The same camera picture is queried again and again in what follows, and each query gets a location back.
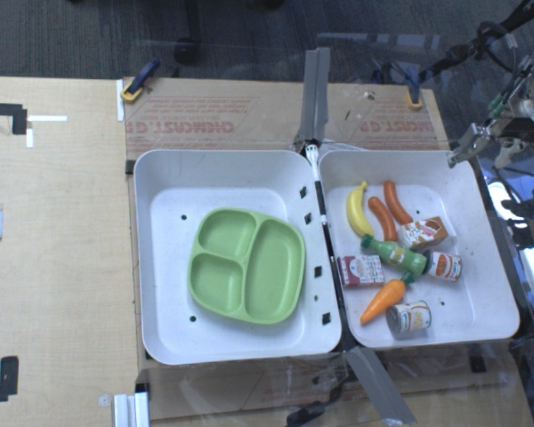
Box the red and white carton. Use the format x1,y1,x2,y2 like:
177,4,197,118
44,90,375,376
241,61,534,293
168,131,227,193
336,254,386,288

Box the white can yellow label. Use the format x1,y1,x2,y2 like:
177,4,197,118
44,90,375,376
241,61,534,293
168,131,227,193
385,300,432,335

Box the orange carrot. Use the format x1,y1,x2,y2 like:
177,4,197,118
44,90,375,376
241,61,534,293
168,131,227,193
360,271,415,326

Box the orange sausage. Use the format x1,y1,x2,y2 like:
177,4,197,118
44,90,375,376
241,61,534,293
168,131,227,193
367,196,399,242
383,180,414,226

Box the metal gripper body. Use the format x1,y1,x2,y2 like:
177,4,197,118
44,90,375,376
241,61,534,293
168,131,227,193
479,114,517,144

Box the white plastic tray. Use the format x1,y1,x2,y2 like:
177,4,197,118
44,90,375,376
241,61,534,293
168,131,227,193
316,149,521,350
133,149,343,367

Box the brown and white carton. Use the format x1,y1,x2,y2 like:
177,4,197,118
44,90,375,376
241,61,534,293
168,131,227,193
396,215,449,253

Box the green divided plate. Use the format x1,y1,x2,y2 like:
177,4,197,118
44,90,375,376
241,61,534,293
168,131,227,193
186,207,307,326

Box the white can orange label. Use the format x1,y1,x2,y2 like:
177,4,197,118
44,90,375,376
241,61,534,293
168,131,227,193
425,250,463,283

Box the green plastic bottle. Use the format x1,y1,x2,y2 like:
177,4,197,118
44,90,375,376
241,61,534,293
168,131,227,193
360,233,428,278

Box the brown cardboard board red print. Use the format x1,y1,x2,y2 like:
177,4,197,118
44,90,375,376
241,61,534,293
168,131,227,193
120,77,534,422

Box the yellow banana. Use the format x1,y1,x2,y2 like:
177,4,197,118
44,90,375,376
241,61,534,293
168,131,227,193
345,180,376,238

